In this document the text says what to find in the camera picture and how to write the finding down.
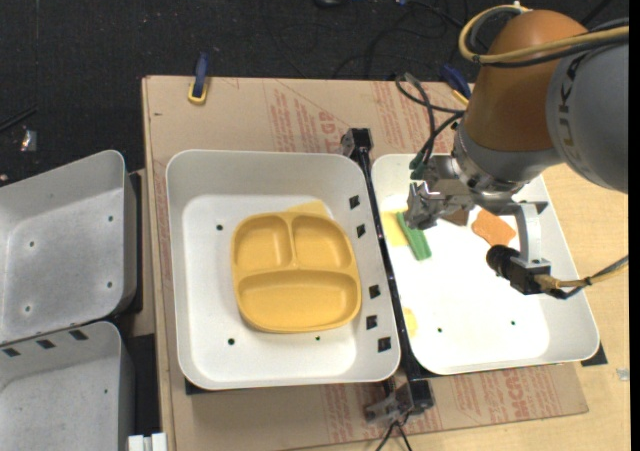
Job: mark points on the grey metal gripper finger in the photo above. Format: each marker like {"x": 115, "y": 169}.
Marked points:
{"x": 414, "y": 211}
{"x": 431, "y": 214}

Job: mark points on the black cylinder on white bracket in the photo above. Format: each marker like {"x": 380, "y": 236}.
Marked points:
{"x": 530, "y": 239}

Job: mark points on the yellow flat slice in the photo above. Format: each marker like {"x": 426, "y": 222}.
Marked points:
{"x": 391, "y": 229}

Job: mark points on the orange flat slice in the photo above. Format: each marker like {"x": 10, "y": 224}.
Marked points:
{"x": 494, "y": 229}

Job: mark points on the white plastic tray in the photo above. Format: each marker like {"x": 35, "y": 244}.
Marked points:
{"x": 465, "y": 309}
{"x": 210, "y": 259}

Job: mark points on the brown flat piece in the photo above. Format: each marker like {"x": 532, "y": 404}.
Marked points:
{"x": 459, "y": 218}

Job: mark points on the brown cardboard board, red print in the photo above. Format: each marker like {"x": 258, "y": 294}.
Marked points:
{"x": 250, "y": 109}

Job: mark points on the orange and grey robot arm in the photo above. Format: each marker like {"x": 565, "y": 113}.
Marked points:
{"x": 515, "y": 104}

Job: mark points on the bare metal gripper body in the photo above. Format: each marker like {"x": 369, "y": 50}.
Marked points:
{"x": 457, "y": 191}

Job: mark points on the green toy bean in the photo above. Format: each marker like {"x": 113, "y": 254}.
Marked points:
{"x": 417, "y": 241}

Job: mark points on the yellow divided plate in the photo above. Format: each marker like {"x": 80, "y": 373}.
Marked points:
{"x": 295, "y": 284}

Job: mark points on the thin black rod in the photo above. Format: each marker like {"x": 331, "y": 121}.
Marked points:
{"x": 384, "y": 249}

